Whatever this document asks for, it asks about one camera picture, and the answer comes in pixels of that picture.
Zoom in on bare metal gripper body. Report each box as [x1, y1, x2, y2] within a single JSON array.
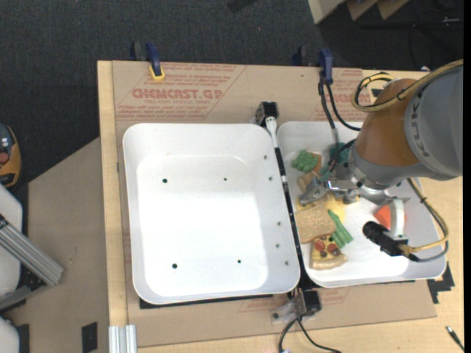
[[323, 176, 390, 201]]

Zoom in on brown toy biscuit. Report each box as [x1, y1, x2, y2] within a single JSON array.
[[297, 171, 319, 193]]

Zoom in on toy bread slice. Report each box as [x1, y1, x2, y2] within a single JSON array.
[[294, 204, 337, 245]]

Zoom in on green toy grapes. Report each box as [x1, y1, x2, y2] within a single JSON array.
[[291, 149, 314, 173]]

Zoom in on green toy asparagus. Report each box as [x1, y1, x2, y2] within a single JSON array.
[[327, 209, 355, 250]]

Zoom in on orange toy carrot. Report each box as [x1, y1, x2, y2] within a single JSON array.
[[373, 204, 406, 232]]

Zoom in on thin black and white rod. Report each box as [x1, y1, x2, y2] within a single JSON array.
[[264, 116, 307, 290]]

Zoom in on toy pizza slice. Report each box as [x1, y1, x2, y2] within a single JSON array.
[[309, 233, 349, 271]]

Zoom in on white plastic tray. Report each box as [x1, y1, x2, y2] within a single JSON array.
[[121, 122, 302, 306], [275, 120, 447, 289]]

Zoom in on brown cardboard board red print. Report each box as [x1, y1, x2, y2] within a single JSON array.
[[111, 60, 439, 349]]

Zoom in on black cylinder on white bracket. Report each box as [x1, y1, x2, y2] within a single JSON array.
[[361, 199, 411, 258]]

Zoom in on black block with thin wires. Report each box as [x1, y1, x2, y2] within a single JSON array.
[[252, 101, 280, 125], [271, 288, 324, 326]]

